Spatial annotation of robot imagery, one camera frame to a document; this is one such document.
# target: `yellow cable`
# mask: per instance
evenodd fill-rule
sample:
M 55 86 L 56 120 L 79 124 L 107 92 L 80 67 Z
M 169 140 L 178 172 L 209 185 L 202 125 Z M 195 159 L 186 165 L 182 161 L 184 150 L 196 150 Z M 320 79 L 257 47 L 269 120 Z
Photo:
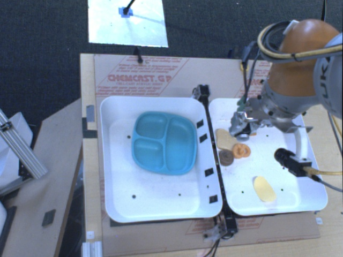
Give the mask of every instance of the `yellow cable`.
M 338 123 L 337 123 L 336 117 L 334 117 L 334 116 L 332 115 L 331 118 L 332 118 L 332 120 L 333 120 L 333 123 L 334 123 L 334 125 L 335 125 L 335 127 L 336 127 L 336 129 L 337 129 L 337 131 L 338 131 L 338 133 L 339 133 L 339 135 L 341 135 L 341 137 L 342 137 L 342 130 L 340 129 L 340 127 L 339 127 L 339 125 L 338 125 Z
M 310 175 L 343 175 L 343 171 L 321 171 L 314 169 L 312 167 L 303 167 L 303 170 L 306 171 Z
M 298 53 L 295 53 L 295 54 L 279 54 L 279 53 L 276 53 L 276 52 L 272 52 L 272 51 L 266 49 L 263 46 L 262 37 L 265 34 L 265 32 L 273 25 L 274 24 L 271 24 L 271 25 L 265 27 L 260 32 L 260 34 L 258 35 L 258 38 L 257 38 L 257 44 L 258 44 L 259 49 L 261 50 L 261 52 L 263 52 L 264 54 L 268 55 L 269 57 L 272 57 L 272 58 L 275 58 L 275 59 L 294 59 L 294 57 L 297 58 L 297 59 L 301 59 L 303 57 L 308 57 L 308 56 L 313 56 L 313 55 L 323 55 L 323 54 L 327 54 L 327 53 L 330 53 L 330 52 L 337 52 L 337 51 L 342 51 L 343 50 L 343 45 L 338 45 L 338 46 L 335 46 L 335 47 L 328 47 L 328 48 L 323 48 L 323 49 L 316 49 L 316 50 L 298 52 Z

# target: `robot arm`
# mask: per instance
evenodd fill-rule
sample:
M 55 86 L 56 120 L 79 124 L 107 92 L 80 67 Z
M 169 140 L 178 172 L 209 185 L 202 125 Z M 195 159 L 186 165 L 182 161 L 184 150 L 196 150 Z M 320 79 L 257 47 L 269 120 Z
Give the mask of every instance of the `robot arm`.
M 286 29 L 279 51 L 268 52 L 260 40 L 265 31 L 258 44 L 274 64 L 261 94 L 234 113 L 230 134 L 244 141 L 263 126 L 295 132 L 292 120 L 319 103 L 342 118 L 342 33 L 325 22 L 304 20 Z

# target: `dark floor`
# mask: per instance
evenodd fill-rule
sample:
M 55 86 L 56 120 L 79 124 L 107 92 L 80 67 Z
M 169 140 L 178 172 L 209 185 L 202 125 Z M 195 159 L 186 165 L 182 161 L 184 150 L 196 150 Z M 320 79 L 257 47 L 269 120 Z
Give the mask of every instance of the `dark floor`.
M 226 58 L 260 30 L 284 20 L 320 19 L 323 0 L 162 0 L 169 48 L 143 55 Z M 342 31 L 343 0 L 328 0 L 326 21 Z M 134 47 L 88 43 L 87 0 L 0 0 L 0 108 L 29 124 L 80 98 L 79 54 L 132 54 Z M 77 256 L 81 188 L 75 192 L 61 256 Z

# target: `blue plate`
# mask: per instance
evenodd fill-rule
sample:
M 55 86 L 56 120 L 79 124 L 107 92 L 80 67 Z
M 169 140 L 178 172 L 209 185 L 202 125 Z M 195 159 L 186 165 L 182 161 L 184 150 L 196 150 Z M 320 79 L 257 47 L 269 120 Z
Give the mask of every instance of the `blue plate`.
M 164 112 L 145 112 L 135 123 L 132 157 L 143 169 L 181 175 L 192 169 L 197 132 L 191 121 Z

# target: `orange donut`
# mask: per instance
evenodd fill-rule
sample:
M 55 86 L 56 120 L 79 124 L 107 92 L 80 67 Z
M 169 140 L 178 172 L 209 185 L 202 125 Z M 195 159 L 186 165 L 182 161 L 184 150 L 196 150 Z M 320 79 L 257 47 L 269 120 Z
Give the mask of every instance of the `orange donut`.
M 232 152 L 236 159 L 248 157 L 251 154 L 250 148 L 244 143 L 237 143 L 234 145 Z

